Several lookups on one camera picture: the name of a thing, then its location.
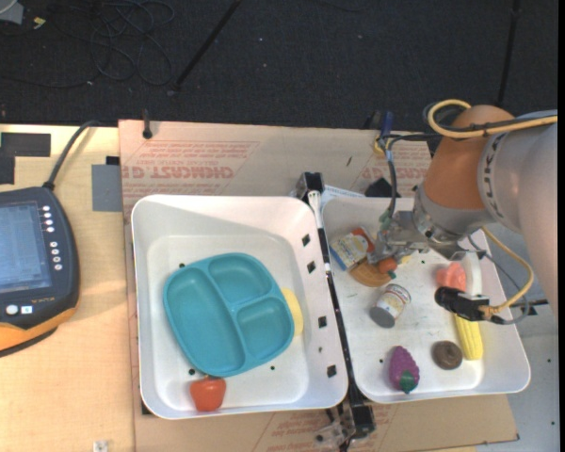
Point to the brown doughnut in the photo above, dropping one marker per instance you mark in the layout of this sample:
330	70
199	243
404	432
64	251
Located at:
447	355

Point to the purple grapes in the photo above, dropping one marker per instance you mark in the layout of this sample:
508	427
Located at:
402	367

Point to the yellow corn cob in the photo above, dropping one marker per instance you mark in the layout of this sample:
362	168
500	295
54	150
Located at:
470	342

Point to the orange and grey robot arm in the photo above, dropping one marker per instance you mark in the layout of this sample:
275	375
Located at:
508	177

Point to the white and blue carton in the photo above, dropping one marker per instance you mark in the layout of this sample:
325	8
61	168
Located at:
350	250

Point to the pink toy food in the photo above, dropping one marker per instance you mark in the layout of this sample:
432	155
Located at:
451	277

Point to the blue divided plate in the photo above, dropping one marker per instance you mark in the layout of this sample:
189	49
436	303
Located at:
216	309

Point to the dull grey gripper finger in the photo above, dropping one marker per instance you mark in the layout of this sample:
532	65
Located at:
382	254
403	255

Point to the thin black and white rod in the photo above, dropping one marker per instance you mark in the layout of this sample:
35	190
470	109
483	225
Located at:
337	309

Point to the orange carrot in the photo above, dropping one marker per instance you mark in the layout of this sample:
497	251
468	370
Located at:
387	266

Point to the black cylinder on white bracket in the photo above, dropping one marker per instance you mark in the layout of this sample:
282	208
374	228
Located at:
461	301

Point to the orange bell pepper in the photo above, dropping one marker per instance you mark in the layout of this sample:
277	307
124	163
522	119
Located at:
207	393

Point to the yellow banana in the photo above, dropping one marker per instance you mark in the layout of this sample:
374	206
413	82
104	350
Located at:
295	311

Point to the brown bread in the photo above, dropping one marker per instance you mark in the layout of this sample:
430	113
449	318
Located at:
368	277

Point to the small white can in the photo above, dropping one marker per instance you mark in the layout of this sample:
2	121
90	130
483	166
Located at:
392	301

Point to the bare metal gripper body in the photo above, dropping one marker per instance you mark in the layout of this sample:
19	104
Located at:
407	233

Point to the brown cardboard board red print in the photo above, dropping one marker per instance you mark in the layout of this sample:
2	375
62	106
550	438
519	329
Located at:
263	167

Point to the white plastic tray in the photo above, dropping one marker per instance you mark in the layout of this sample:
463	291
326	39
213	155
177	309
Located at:
424	318
216	224

